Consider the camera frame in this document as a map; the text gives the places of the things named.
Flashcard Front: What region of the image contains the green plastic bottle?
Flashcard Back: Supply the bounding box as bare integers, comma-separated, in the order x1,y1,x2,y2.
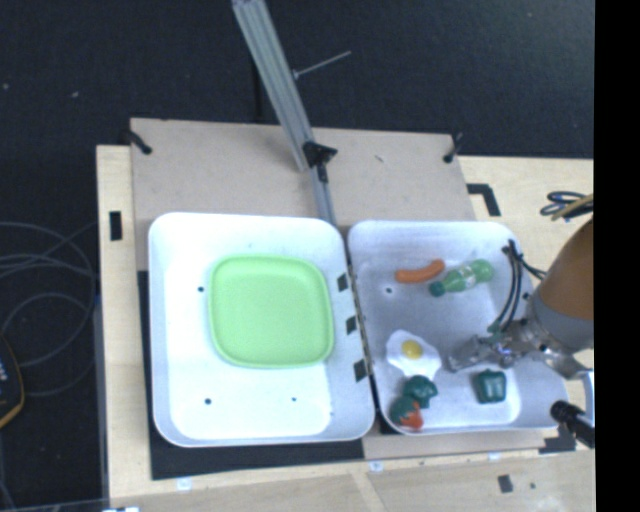
428,259,496,299

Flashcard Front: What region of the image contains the black cylinder on white bracket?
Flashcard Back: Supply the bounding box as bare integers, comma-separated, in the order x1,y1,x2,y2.
549,370,596,449

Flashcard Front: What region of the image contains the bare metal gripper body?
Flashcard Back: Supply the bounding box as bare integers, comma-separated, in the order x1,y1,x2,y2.
490,320,594,382

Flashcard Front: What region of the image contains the green broccoli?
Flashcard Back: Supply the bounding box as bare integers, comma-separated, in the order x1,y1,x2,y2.
402,374,440,407

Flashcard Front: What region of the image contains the green plate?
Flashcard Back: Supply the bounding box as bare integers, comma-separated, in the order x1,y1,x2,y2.
208,254,336,371

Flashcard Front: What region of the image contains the pale wood board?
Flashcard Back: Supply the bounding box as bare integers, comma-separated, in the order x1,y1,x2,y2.
129,117,547,461

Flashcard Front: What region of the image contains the white plastic tray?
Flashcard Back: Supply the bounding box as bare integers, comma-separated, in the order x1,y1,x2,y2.
147,211,377,448
345,219,569,437

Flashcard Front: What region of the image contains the green bell pepper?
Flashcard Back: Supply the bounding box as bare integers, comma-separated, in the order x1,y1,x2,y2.
473,368,508,405

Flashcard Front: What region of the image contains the orange sausage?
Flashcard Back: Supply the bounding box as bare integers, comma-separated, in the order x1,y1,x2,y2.
394,258,447,286

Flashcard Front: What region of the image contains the white and yellow fried egg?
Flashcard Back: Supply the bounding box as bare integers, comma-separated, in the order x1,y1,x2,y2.
384,329,443,378

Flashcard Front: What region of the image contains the green and orange toy vegetable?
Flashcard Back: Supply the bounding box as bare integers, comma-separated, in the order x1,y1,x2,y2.
389,395,426,431

